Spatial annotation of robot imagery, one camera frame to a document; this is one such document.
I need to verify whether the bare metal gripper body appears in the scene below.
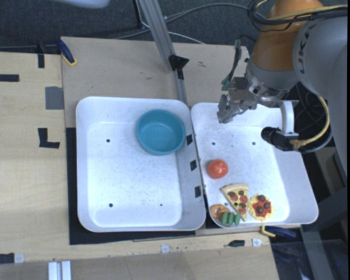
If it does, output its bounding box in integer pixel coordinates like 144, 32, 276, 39
227, 76, 284, 111

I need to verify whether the red tomato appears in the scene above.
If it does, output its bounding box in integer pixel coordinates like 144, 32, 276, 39
207, 158, 229, 180

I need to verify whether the white plastic tray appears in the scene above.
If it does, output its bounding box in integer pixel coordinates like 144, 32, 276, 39
75, 96, 207, 233
190, 101, 320, 230

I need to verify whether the blue bowl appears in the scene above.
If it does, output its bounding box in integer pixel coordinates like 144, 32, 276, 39
135, 108, 187, 156

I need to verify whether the pizza slice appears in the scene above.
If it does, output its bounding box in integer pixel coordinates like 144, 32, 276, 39
219, 183, 250, 222

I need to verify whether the brown pretzel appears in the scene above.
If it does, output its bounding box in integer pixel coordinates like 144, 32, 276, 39
209, 203, 231, 220

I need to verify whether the small round pizza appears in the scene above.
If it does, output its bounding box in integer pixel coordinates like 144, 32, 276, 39
246, 194, 275, 222

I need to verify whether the green pea pod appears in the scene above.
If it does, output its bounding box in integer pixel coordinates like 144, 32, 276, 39
220, 211, 242, 228

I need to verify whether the pale wood board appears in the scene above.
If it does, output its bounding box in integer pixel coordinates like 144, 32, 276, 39
60, 36, 281, 246

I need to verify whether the black cylinder on white bracket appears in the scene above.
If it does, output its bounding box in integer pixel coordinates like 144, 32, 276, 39
261, 100, 301, 152

